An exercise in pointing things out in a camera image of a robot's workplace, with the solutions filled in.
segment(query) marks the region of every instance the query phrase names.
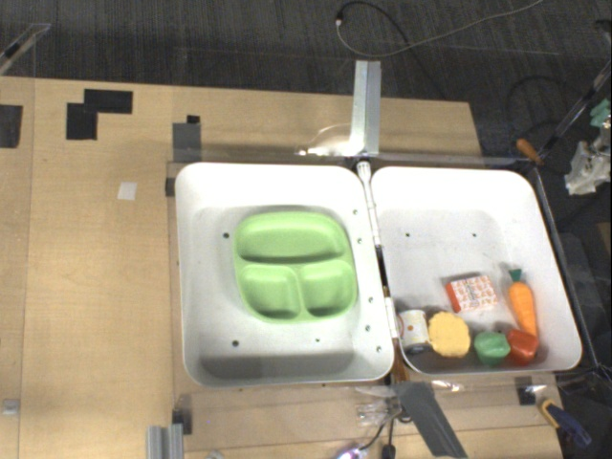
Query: white wire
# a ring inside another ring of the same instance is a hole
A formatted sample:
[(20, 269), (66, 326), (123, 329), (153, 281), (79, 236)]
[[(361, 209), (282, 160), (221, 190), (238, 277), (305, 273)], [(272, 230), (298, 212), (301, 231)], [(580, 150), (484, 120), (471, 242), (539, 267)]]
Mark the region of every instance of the white wire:
[(366, 56), (366, 57), (374, 57), (374, 58), (379, 58), (379, 57), (390, 57), (390, 56), (394, 56), (394, 55), (399, 55), (400, 53), (404, 53), (408, 50), (411, 50), (412, 48), (416, 48), (417, 46), (421, 46), (423, 44), (427, 44), (433, 41), (437, 41), (439, 39), (444, 39), (445, 37), (449, 37), (450, 35), (454, 35), (457, 33), (460, 33), (462, 31), (465, 31), (467, 29), (470, 29), (474, 26), (477, 26), (478, 24), (482, 24), (483, 22), (488, 22), (490, 20), (493, 19), (499, 19), (502, 17), (510, 17), (511, 15), (516, 15), (518, 13), (521, 13), (523, 11), (528, 11), (529, 9), (532, 9), (533, 7), (538, 6), (539, 4), (543, 3), (545, 0), (535, 0), (533, 3), (525, 6), (525, 7), (521, 7), (519, 9), (514, 9), (511, 11), (504, 11), (501, 13), (495, 13), (493, 15), (489, 15), (488, 17), (483, 17), (481, 19), (478, 20), (474, 20), (473, 22), (470, 22), (469, 24), (466, 24), (465, 26), (459, 27), (457, 29), (453, 29), (452, 31), (448, 31), (446, 33), (441, 33), (438, 35), (434, 35), (433, 37), (428, 37), (427, 39), (423, 39), (422, 41), (417, 41), (414, 42), (412, 44), (409, 44), (407, 46), (404, 46), (403, 48), (400, 48), (399, 50), (393, 51), (391, 53), (382, 53), (379, 55), (372, 55), (370, 53), (364, 53), (358, 49), (353, 48), (349, 43), (347, 43), (344, 38), (342, 37), (342, 34), (340, 33), (340, 26), (341, 23), (336, 25), (336, 34), (338, 35), (338, 39), (340, 40), (340, 42), (342, 43), (342, 45), (348, 49), (349, 51), (352, 51), (353, 53), (355, 53), (356, 55), (362, 55), (362, 56)]

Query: wooden tabletop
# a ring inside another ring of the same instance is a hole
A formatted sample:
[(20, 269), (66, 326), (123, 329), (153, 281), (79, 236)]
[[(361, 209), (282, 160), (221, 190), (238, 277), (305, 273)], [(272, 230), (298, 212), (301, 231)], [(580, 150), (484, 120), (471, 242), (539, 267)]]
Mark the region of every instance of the wooden tabletop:
[[(97, 141), (67, 141), (67, 103), (82, 103), (86, 88), (132, 91), (133, 112), (99, 114)], [(173, 353), (172, 122), (200, 116), (207, 145), (291, 152), (325, 128), (347, 128), (350, 97), (3, 77), (0, 103), (24, 106), (22, 142), (0, 149), (0, 400), (21, 399), (19, 416), (0, 416), (0, 457), (16, 457), (18, 445), (22, 459), (143, 458), (146, 428), (169, 424), (183, 384), (209, 426), (186, 437), (189, 459), (212, 448), (226, 459), (332, 459), (372, 435), (356, 424), (350, 388), (321, 388), (299, 415), (265, 396), (278, 390), (245, 391), (233, 397), (243, 406), (230, 407), (177, 380)], [(382, 101), (381, 149), (480, 154), (465, 103), (425, 100)], [(125, 182), (137, 184), (133, 201), (118, 199)], [(558, 401), (552, 376), (535, 383), (538, 398)], [(471, 456), (561, 456), (512, 380), (480, 398), (475, 389), (438, 396)], [(270, 426), (273, 436), (258, 433)], [(414, 426), (396, 431), (398, 459), (430, 457)]]

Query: yellow toy cookie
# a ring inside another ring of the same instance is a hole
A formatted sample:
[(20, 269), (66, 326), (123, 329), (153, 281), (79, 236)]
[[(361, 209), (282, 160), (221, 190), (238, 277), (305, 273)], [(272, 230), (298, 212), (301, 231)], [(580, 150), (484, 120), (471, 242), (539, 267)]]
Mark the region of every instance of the yellow toy cookie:
[(443, 357), (462, 358), (470, 350), (470, 328), (460, 317), (445, 311), (429, 320), (429, 341)]

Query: orange carrot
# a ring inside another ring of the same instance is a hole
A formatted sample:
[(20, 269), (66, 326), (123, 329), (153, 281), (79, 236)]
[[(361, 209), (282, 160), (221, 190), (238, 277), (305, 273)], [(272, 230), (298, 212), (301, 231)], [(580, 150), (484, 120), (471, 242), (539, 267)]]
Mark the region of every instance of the orange carrot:
[(513, 285), (508, 291), (514, 314), (520, 326), (527, 333), (537, 337), (536, 309), (534, 308), (534, 295), (527, 284), (520, 281), (522, 271), (510, 271)]

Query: green divided plate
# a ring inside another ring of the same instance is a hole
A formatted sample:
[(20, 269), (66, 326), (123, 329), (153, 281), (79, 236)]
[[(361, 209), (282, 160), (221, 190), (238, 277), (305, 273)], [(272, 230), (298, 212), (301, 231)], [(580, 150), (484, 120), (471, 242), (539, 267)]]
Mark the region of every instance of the green divided plate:
[(266, 321), (337, 317), (357, 299), (353, 253), (344, 229), (315, 212), (255, 214), (233, 241), (238, 289)]

